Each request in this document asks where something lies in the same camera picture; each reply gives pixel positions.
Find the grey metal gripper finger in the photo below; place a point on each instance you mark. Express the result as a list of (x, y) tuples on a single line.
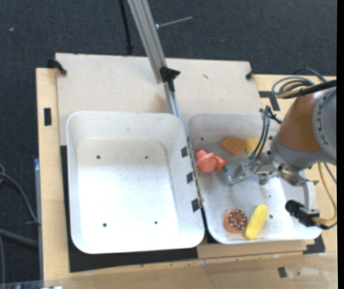
[(266, 179), (237, 175)]

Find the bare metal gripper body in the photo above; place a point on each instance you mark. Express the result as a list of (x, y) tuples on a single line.
[(292, 175)]

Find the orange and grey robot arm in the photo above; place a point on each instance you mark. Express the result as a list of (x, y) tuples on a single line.
[(301, 128)]

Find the orange carrot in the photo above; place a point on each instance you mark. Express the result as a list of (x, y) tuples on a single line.
[(220, 162)]

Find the white plastic tray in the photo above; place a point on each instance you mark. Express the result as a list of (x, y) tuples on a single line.
[(129, 191), (250, 194)]

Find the orange waffle biscuit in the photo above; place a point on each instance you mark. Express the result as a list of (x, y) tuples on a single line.
[(233, 145)]

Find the yellow cheese wedge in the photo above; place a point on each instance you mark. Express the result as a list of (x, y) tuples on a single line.
[(251, 145)]

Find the pink toy figure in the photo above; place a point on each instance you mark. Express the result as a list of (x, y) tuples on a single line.
[(205, 161)]

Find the thin black and white rod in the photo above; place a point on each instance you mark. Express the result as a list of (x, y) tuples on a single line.
[(196, 176)]

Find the yellow corn cob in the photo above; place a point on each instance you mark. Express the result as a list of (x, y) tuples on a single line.
[(256, 221)]

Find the brown sprinkled doughnut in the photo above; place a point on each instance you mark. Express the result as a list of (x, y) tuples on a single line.
[(235, 220)]

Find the pale flat board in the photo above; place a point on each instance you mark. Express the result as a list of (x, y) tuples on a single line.
[(114, 83)]

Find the black cylinder on white bracket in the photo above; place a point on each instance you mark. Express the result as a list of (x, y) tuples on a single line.
[(301, 212)]

